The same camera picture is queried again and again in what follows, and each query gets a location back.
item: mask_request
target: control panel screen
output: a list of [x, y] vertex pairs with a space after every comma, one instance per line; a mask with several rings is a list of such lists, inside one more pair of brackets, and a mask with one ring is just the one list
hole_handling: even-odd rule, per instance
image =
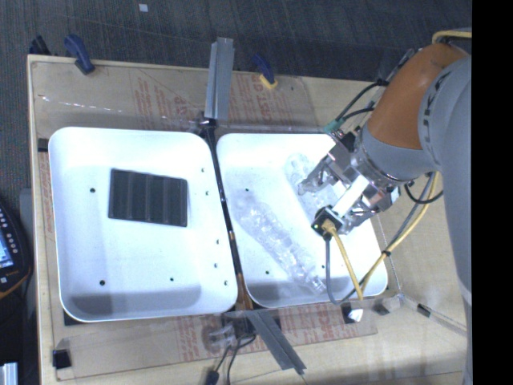
[[7, 241], [0, 233], [0, 269], [14, 265], [13, 259], [7, 249]]

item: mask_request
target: gray carpet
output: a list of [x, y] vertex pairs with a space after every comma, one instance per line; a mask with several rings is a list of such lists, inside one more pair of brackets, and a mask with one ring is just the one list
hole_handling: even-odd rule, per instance
[[208, 67], [210, 44], [228, 37], [236, 70], [255, 71], [259, 53], [277, 74], [370, 81], [434, 32], [472, 26], [472, 0], [1, 0], [0, 18], [0, 198], [17, 213], [30, 187], [25, 66], [38, 34], [52, 54], [75, 33], [93, 59], [187, 67]]

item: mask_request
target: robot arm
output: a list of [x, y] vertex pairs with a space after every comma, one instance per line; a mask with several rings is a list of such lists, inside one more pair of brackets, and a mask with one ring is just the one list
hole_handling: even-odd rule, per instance
[[467, 371], [472, 383], [471, 56], [450, 44], [423, 48], [398, 71], [356, 134], [331, 133], [335, 146], [302, 181], [299, 193], [341, 183], [345, 191], [319, 210], [347, 234], [387, 210], [398, 188], [439, 171], [460, 291], [467, 312]]

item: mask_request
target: clear plastic bottle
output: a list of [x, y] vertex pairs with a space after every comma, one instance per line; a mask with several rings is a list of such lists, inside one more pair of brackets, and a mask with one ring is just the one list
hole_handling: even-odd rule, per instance
[[304, 154], [292, 154], [285, 163], [285, 175], [292, 186], [301, 207], [310, 222], [315, 219], [316, 212], [328, 205], [335, 205], [337, 195], [330, 186], [317, 192], [299, 193], [299, 184], [312, 172], [315, 163], [308, 160]]
[[325, 283], [315, 272], [315, 260], [292, 240], [271, 207], [257, 201], [250, 192], [234, 196], [233, 212], [244, 231], [272, 255], [280, 267], [299, 285], [315, 294], [325, 292]]

